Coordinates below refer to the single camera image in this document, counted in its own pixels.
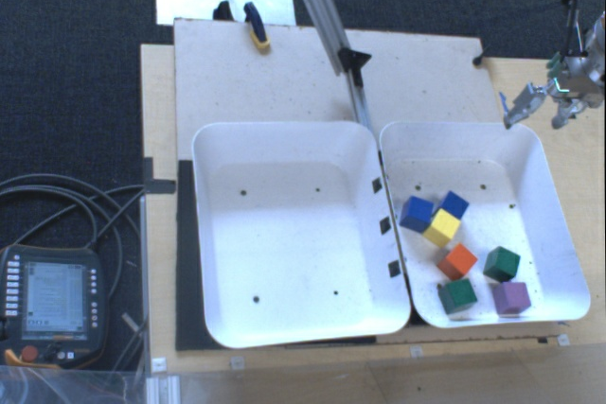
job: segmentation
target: block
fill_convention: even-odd
[[[499,283],[514,278],[520,266],[520,256],[501,246],[489,252],[484,266],[484,275]]]
[[[477,261],[477,257],[460,242],[454,246],[437,266],[453,281],[465,276]]]
[[[411,196],[401,210],[400,226],[422,233],[429,227],[434,205],[419,197]]]
[[[448,315],[467,309],[477,302],[469,279],[451,281],[438,289],[437,295]]]
[[[449,191],[446,194],[446,197],[439,204],[440,209],[444,209],[450,215],[455,216],[457,219],[463,219],[463,214],[470,206],[470,203],[467,202],[462,197],[456,195],[453,191]]]
[[[423,235],[436,246],[443,248],[455,237],[461,221],[444,209],[438,209]]]
[[[492,290],[494,305],[499,315],[517,315],[530,308],[526,283],[506,281]]]

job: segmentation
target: red button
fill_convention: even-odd
[[[25,363],[32,363],[38,359],[38,349],[33,345],[26,345],[21,351],[21,360]]]

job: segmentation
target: display screen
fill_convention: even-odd
[[[45,339],[49,334],[69,333],[74,339],[86,339],[85,274],[85,267],[79,264],[27,264],[24,338]]]

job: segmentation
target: black carpet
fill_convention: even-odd
[[[491,56],[549,58],[564,34],[559,1],[336,3],[348,27],[476,36]],[[604,0],[580,0],[579,6],[589,26]],[[300,0],[295,13],[299,24],[310,23]],[[139,46],[171,42],[171,29],[155,24],[155,0],[0,0],[0,181],[54,172],[105,189],[140,184]],[[53,201],[29,203],[0,203],[0,247],[55,207]],[[62,224],[30,243],[78,246],[84,227],[81,221]],[[111,242],[103,252],[110,271]],[[120,315],[127,311],[138,323],[142,318],[134,237],[125,241],[125,252],[129,263],[98,369],[111,368],[132,335]]]

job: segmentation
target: white bin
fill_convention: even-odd
[[[205,321],[218,343],[379,335],[406,324],[410,300],[367,129],[218,123],[194,137],[193,163]]]
[[[383,129],[381,148],[397,215],[410,196],[438,203],[449,190],[471,204],[455,239],[441,250],[398,226],[412,299],[426,322],[457,327],[585,315],[589,290],[534,132],[521,125],[507,131],[501,124],[399,122]],[[437,285],[449,280],[436,264],[459,241],[479,258],[468,275],[478,302],[447,315]],[[518,316],[499,317],[491,294],[496,283],[483,274],[496,246],[521,256],[513,281],[526,283],[532,307]]]

